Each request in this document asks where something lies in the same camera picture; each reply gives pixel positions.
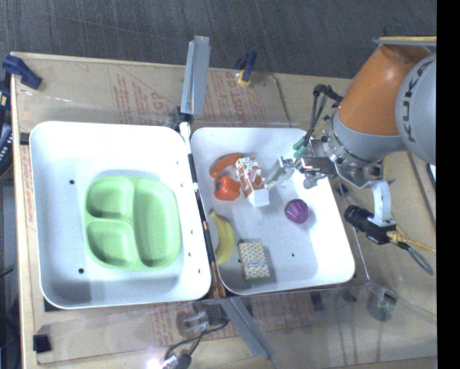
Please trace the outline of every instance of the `toy tomato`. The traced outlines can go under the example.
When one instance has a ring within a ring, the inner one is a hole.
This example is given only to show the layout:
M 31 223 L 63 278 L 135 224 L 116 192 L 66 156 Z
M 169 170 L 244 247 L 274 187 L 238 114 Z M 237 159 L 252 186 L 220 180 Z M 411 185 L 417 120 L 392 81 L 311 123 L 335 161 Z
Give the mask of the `toy tomato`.
M 215 183 L 215 197 L 218 200 L 234 201 L 240 195 L 240 183 L 229 176 L 220 177 Z

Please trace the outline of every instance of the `green divided plate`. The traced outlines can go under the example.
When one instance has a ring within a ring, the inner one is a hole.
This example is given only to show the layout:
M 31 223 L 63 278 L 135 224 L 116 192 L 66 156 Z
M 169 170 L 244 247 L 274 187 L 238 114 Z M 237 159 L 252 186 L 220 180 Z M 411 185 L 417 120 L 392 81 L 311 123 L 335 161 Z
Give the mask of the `green divided plate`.
M 86 193 L 85 236 L 89 254 L 106 267 L 130 271 L 167 267 L 181 250 L 175 194 L 149 178 L 95 179 Z

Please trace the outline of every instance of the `wooden table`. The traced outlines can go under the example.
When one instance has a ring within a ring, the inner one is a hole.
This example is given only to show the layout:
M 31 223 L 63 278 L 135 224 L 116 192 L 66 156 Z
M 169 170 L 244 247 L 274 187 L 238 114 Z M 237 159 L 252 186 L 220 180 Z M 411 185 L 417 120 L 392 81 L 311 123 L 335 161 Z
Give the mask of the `wooden table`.
M 183 338 L 175 322 L 181 312 L 190 309 L 190 304 L 47 311 L 38 281 L 32 169 L 26 142 L 33 127 L 47 120 L 159 125 L 172 107 L 180 103 L 184 67 L 29 53 L 15 55 L 43 78 L 40 89 L 34 91 L 21 85 L 19 78 L 12 77 L 23 367 L 147 367 L 149 360 L 159 359 L 168 345 Z M 210 68 L 205 115 L 196 125 L 218 126 L 233 121 L 236 125 L 250 127 L 272 125 L 306 129 L 314 87 L 331 85 L 341 94 L 350 83 L 341 78 L 258 72 L 253 75 L 252 86 L 242 90 L 236 88 L 236 71 Z M 392 185 L 393 211 L 410 236 L 434 247 L 435 190 L 423 166 L 422 161 L 404 152 L 389 156 L 388 173 L 396 178 Z M 356 194 L 372 205 L 368 191 Z M 348 287 L 361 295 L 365 284 L 389 285 L 407 305 L 406 310 L 422 314 L 423 324 L 428 324 L 422 332 L 422 338 L 426 339 L 422 346 L 430 349 L 436 343 L 433 334 L 436 329 L 435 277 L 423 274 L 399 249 L 378 247 L 365 237 L 357 238 L 351 228 L 347 228 L 347 234 L 357 263 L 356 278 L 345 286 L 330 286 L 331 291 L 337 294 L 341 288 L 335 288 Z M 429 260 L 435 267 L 435 258 Z M 316 307 L 310 300 L 310 291 L 253 297 L 252 305 L 262 331 L 275 341 L 278 363 L 285 359 L 284 354 L 280 357 L 279 346 L 295 339 L 303 344 L 304 335 L 300 330 L 311 327 L 322 315 L 313 313 Z M 324 329 L 336 327 L 331 320 L 322 326 Z M 402 333 L 418 327 L 414 332 L 419 333 L 420 325 L 393 324 L 393 327 Z M 39 354 L 34 351 L 34 335 L 40 334 L 50 336 L 51 351 Z M 406 347 L 406 353 L 399 359 L 423 356 L 419 355 L 423 353 L 417 355 L 410 351 L 400 340 L 396 343 L 398 350 Z M 355 363 L 398 359 L 391 357 L 391 350 L 385 357 L 372 357 L 367 350 L 364 356 L 358 355 L 358 351 L 351 352 Z M 350 364 L 343 353 L 329 351 L 329 357 L 320 358 L 321 365 L 326 361 L 331 366 L 338 366 L 338 362 Z M 250 364 L 271 367 L 261 357 L 252 357 L 231 324 L 201 343 L 198 357 L 199 367 L 237 360 L 242 361 L 242 367 Z M 296 357 L 286 359 L 289 362 Z

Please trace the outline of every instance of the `gray floor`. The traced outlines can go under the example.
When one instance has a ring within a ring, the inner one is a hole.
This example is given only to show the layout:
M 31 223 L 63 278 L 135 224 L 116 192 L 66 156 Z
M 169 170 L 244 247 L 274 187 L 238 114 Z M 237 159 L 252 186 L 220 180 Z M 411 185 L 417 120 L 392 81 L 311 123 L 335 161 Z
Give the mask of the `gray floor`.
M 259 71 L 351 78 L 373 38 L 436 32 L 437 0 L 0 0 L 0 78 L 10 51 L 183 65 L 193 35 L 211 39 L 212 67 L 255 50 Z M 0 181 L 0 272 L 10 183 Z M 0 345 L 13 278 L 0 279 Z

